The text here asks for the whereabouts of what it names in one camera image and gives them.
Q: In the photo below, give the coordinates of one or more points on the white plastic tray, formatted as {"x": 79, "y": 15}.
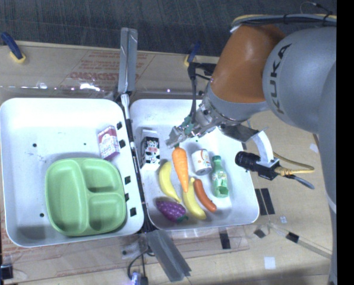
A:
{"x": 31, "y": 129}
{"x": 239, "y": 203}

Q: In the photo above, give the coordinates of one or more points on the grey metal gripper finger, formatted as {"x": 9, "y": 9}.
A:
{"x": 171, "y": 136}
{"x": 180, "y": 141}

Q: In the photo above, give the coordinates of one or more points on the purple grapes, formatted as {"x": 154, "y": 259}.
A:
{"x": 171, "y": 210}

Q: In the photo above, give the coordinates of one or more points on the yellow banana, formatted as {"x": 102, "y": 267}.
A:
{"x": 166, "y": 180}
{"x": 193, "y": 205}

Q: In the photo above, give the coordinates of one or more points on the white can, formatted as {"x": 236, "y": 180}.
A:
{"x": 201, "y": 161}

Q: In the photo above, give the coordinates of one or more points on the black cylinder on white bracket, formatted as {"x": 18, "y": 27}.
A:
{"x": 255, "y": 162}

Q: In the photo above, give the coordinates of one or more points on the orange sausage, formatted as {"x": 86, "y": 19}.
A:
{"x": 203, "y": 196}

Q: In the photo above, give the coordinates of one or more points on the brown cardboard board, red print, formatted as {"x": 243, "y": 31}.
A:
{"x": 61, "y": 67}

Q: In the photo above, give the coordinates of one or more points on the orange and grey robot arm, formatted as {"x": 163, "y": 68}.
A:
{"x": 298, "y": 76}

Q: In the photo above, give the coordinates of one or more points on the thin black and white rod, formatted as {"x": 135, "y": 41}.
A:
{"x": 133, "y": 147}

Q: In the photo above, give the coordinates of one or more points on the pink and white carton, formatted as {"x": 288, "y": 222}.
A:
{"x": 108, "y": 142}

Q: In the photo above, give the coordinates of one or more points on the orange carrot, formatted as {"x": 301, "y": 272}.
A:
{"x": 180, "y": 165}

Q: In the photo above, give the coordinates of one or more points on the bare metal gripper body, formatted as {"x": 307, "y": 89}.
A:
{"x": 205, "y": 120}

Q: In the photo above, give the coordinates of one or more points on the green divided plate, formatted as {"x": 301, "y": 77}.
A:
{"x": 76, "y": 194}

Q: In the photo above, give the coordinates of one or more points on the cow print milk carton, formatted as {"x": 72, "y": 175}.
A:
{"x": 150, "y": 151}

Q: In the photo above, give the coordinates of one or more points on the green bottle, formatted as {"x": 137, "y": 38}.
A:
{"x": 219, "y": 178}

